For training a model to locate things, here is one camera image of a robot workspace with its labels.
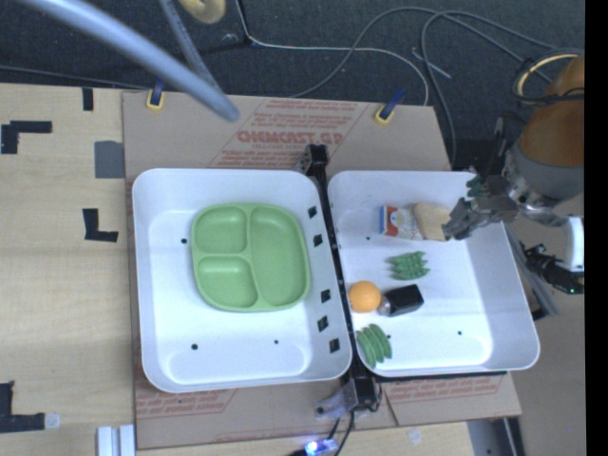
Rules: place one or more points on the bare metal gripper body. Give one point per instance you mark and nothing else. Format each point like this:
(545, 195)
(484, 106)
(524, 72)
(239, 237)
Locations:
(496, 205)

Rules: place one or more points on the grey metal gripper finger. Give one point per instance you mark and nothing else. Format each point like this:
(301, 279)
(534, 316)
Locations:
(461, 209)
(455, 232)

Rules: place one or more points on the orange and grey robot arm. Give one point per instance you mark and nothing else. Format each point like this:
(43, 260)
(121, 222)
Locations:
(553, 150)

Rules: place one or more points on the tan biscuit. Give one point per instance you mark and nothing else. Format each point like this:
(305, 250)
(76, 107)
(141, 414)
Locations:
(430, 221)

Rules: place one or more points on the green pea pods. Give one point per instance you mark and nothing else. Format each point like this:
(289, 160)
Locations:
(375, 345)
(408, 265)

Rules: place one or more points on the orange and white carton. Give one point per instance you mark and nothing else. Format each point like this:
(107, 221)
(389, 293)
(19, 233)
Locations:
(398, 221)

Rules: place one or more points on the white plastic tray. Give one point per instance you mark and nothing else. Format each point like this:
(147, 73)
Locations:
(166, 273)
(470, 302)

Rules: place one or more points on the black bottle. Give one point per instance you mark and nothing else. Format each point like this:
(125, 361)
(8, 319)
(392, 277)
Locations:
(404, 300)

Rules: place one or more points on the orange fruit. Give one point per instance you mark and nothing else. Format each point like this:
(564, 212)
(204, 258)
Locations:
(365, 296)

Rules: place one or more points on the thin black rod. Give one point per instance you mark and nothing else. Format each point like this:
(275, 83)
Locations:
(336, 259)

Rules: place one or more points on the green divided plate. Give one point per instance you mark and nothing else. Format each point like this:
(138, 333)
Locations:
(266, 254)

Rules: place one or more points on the brown cardboard board red print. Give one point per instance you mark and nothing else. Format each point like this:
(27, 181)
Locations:
(180, 131)

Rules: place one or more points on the black cylinder on white bracket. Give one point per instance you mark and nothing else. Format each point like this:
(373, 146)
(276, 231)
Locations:
(556, 270)

